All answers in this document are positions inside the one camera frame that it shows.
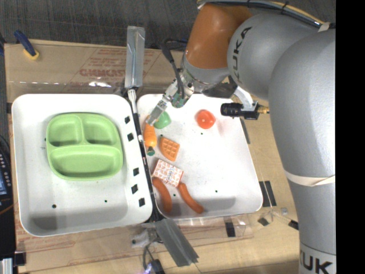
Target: toy food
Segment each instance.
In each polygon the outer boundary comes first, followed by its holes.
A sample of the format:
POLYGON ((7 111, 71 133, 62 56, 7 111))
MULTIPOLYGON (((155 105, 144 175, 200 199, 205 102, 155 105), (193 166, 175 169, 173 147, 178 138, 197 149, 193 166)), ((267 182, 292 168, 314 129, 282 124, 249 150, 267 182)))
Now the toy food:
POLYGON ((162 182, 161 179, 153 177, 152 184, 158 190, 162 204, 164 206, 164 211, 169 213, 172 210, 172 200, 169 191, 167 190, 165 184, 162 182))
POLYGON ((169 184, 176 188, 179 185, 183 173, 184 171, 178 167, 159 159, 152 177, 160 178, 164 184, 169 184))
POLYGON ((201 110, 196 116, 196 121, 198 122, 199 127, 209 129, 216 122, 216 118, 210 111, 201 110))
POLYGON ((154 123, 154 127, 156 129, 163 129, 170 124, 171 124, 171 118, 170 118, 169 114, 164 111, 160 115, 159 119, 154 123))
POLYGON ((165 137, 161 137, 159 147, 164 157, 166 157, 168 160, 171 160, 172 162, 176 160, 180 144, 165 137))
POLYGON ((184 200, 184 202, 195 212, 201 214, 204 211, 204 207, 198 202, 196 202, 191 196, 186 187, 185 183, 180 182, 179 186, 177 187, 179 190, 180 196, 184 200))
POLYGON ((147 155, 152 156, 155 154, 154 147, 157 145, 157 136, 154 126, 145 123, 143 131, 144 145, 147 148, 147 155))

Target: toy tomato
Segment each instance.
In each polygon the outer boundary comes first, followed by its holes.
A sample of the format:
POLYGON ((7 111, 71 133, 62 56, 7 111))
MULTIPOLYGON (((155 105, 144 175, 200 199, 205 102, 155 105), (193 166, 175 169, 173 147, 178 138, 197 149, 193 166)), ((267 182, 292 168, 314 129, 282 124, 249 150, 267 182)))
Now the toy tomato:
POLYGON ((201 110, 197 114, 196 121, 198 122, 199 127, 209 129, 216 122, 216 118, 210 111, 201 110))

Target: green plate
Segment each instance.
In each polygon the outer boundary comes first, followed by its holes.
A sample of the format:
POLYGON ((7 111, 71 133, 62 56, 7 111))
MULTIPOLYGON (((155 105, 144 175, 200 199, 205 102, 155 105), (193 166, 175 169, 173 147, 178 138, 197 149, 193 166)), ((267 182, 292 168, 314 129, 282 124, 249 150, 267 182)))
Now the green plate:
POLYGON ((116 126, 105 116, 61 114, 47 127, 47 156, 52 171, 68 180, 96 180, 115 175, 123 166, 116 126))

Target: cable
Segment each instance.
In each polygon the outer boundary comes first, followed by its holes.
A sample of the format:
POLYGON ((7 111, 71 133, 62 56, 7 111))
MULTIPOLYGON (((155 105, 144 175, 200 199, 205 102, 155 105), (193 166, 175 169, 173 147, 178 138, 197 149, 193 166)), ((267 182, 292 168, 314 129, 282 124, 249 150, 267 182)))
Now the cable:
MULTIPOLYGON (((308 14, 307 12, 288 5, 288 2, 280 3, 259 0, 197 0, 198 8, 200 8, 204 3, 216 3, 221 5, 242 5, 250 8, 276 10, 280 11, 281 14, 285 14, 293 18, 299 19, 300 21, 308 23, 317 28, 320 28, 320 26, 324 24, 323 21, 308 14)), ((335 28, 336 24, 331 23, 330 27, 335 28)))
POLYGON ((151 254, 151 252, 149 251, 149 246, 152 244, 152 243, 154 243, 154 242, 156 242, 156 241, 160 241, 160 238, 159 237, 157 237, 157 238, 155 238, 154 240, 152 240, 149 244, 147 244, 145 247, 144 247, 144 249, 143 249, 143 256, 142 256, 142 264, 143 264, 143 268, 146 270, 147 269, 147 264, 146 264, 146 255, 147 255, 147 253, 149 254, 149 256, 151 257, 151 260, 153 261, 154 260, 154 258, 153 258, 153 256, 152 256, 152 254, 151 254))
POLYGON ((188 41, 184 39, 168 39, 165 40, 165 44, 171 44, 168 46, 170 50, 185 50, 188 41))
POLYGON ((161 51, 164 54, 165 58, 169 63, 171 64, 173 71, 175 72, 175 77, 177 80, 177 92, 180 94, 181 98, 185 97, 185 91, 184 91, 184 84, 181 80, 179 71, 177 70, 177 67, 175 65, 175 60, 173 59, 173 56, 171 54, 170 49, 167 47, 167 42, 171 42, 174 40, 171 40, 169 38, 165 39, 162 43, 160 43, 161 51))

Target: tape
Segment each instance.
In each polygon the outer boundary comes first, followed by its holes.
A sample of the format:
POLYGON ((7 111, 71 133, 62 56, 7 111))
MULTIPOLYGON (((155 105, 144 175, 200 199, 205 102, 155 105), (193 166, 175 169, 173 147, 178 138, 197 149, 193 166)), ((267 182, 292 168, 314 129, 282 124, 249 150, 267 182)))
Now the tape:
POLYGON ((318 32, 328 30, 329 28, 330 28, 330 23, 329 23, 329 22, 325 22, 325 23, 323 23, 323 24, 319 27, 318 32))
POLYGON ((315 187, 336 182, 336 175, 326 178, 316 178, 311 176, 297 176, 285 171, 285 175, 291 182, 307 187, 315 187))

